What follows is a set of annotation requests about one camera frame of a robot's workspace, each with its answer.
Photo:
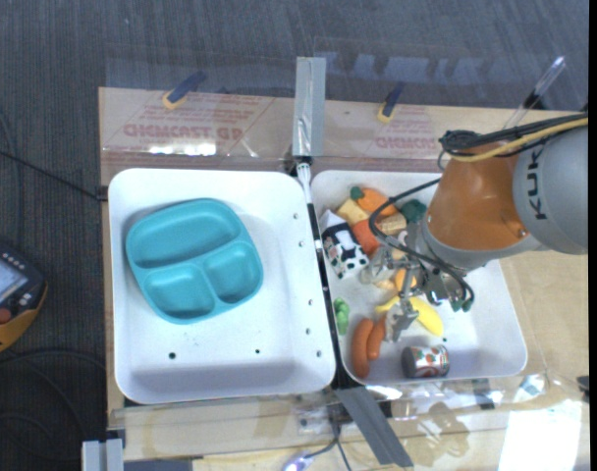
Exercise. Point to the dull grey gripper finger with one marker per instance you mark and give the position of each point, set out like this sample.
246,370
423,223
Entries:
395,326
409,315

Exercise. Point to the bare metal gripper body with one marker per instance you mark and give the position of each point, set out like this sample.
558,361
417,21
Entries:
435,287

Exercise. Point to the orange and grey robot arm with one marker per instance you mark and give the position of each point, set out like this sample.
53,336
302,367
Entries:
480,199

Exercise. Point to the yellow banana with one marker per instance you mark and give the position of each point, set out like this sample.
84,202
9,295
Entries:
430,318

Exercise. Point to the orange sausage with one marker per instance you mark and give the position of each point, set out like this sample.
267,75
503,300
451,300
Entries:
361,349
376,341

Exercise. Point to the small can with red print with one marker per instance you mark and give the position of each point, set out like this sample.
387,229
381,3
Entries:
426,362

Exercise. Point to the green grapes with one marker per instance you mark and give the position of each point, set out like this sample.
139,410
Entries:
341,316

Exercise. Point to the white plastic tray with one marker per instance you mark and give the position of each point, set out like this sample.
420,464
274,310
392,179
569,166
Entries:
485,331
220,361

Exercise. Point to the tan biscuit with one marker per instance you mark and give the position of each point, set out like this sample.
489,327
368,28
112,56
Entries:
393,224

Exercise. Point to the green broccoli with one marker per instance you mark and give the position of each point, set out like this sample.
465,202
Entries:
413,210

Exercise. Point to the cow print milk carton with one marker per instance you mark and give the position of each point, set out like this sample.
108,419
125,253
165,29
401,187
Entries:
345,253

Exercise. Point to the brown cardboard board red print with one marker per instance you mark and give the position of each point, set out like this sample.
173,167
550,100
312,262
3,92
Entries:
539,302

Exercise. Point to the orange carrot with green top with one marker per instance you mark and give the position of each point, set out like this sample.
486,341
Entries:
374,199

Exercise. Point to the yellow cheese block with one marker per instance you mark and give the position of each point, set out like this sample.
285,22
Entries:
351,211

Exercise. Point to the thin black and white rod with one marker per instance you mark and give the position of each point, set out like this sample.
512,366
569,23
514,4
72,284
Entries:
312,219

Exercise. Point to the blue divided plate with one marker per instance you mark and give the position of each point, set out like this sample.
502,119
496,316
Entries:
190,258

